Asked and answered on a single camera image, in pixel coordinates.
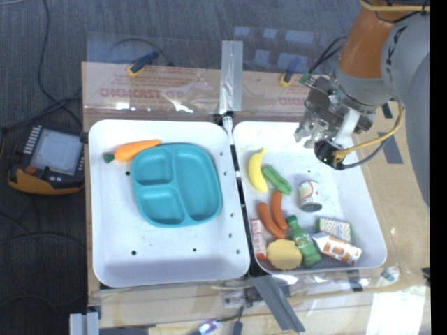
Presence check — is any blue divided plate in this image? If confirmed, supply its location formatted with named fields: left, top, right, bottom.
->
left=131, top=142, right=224, bottom=228

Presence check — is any white plastic tray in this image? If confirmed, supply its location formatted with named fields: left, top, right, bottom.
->
left=231, top=120, right=388, bottom=276
left=87, top=119, right=251, bottom=288

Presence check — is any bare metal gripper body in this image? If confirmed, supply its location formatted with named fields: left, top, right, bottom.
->
left=304, top=75, right=373, bottom=135

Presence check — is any small orange and white carton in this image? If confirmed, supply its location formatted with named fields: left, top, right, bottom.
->
left=250, top=218, right=270, bottom=262

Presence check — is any black cylinder on white bracket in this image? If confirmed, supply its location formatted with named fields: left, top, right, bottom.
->
left=313, top=109, right=360, bottom=170

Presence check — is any yellow biscuit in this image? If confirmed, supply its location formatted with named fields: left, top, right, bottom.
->
left=265, top=238, right=303, bottom=271

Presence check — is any green and white packet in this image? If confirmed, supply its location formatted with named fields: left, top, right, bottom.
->
left=315, top=217, right=352, bottom=244

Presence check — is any orange sausage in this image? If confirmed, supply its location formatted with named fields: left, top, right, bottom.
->
left=271, top=190, right=289, bottom=232
left=257, top=202, right=286, bottom=240

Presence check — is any green bottle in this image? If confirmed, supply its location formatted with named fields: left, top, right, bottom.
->
left=285, top=214, right=323, bottom=269

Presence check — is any yellow banana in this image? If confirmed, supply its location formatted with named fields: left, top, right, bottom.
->
left=247, top=147, right=269, bottom=194

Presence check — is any brown cardboard board red print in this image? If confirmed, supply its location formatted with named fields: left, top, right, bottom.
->
left=80, top=61, right=431, bottom=329

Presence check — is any orange carrot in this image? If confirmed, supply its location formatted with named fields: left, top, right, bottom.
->
left=103, top=138, right=162, bottom=164

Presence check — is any small white can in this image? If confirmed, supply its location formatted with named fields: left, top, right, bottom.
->
left=298, top=179, right=323, bottom=212

